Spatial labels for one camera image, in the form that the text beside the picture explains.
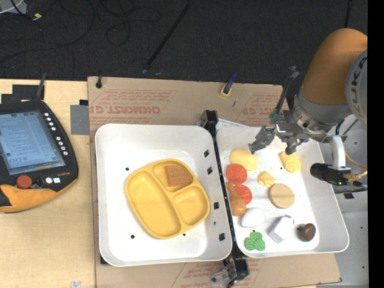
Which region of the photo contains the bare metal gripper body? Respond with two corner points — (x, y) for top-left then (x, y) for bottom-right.
(275, 110), (334, 144)

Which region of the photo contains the yellow toy corn cob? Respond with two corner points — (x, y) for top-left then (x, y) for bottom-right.
(279, 151), (302, 174)

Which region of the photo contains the pale yellow toy potato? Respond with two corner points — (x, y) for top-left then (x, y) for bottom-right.
(229, 148), (259, 172)

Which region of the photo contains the white printed paper slip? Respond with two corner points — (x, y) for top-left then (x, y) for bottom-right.
(218, 118), (256, 129)

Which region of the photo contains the small yellow toy lump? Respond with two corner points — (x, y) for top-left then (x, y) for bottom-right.
(257, 170), (276, 189)

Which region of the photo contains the orange-red toy tomato slice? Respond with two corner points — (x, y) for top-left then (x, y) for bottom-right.
(225, 163), (248, 185)
(233, 184), (253, 205)

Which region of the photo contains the tan round biscuit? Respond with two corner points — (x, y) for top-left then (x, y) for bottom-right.
(268, 182), (296, 210)

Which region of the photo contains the thin black rod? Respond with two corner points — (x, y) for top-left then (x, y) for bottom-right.
(209, 121), (242, 261)

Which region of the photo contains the white plastic tray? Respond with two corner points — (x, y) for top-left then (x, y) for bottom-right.
(215, 124), (350, 259)
(94, 123), (233, 268)

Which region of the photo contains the brown toy chicken drumstick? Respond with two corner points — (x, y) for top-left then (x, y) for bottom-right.
(225, 181), (248, 217)

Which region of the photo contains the white toy egg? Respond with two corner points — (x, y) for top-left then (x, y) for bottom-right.
(240, 207), (266, 229)

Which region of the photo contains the brown cardboard board red print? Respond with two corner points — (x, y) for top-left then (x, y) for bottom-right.
(86, 76), (343, 288)

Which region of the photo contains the brown waffle biscuit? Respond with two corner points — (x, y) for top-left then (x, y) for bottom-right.
(163, 164), (194, 188)

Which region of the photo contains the yellow divided plate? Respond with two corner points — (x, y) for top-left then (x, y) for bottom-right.
(124, 158), (211, 240)

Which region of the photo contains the black cylinder on white bracket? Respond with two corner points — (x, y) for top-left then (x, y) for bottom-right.
(310, 134), (352, 187)

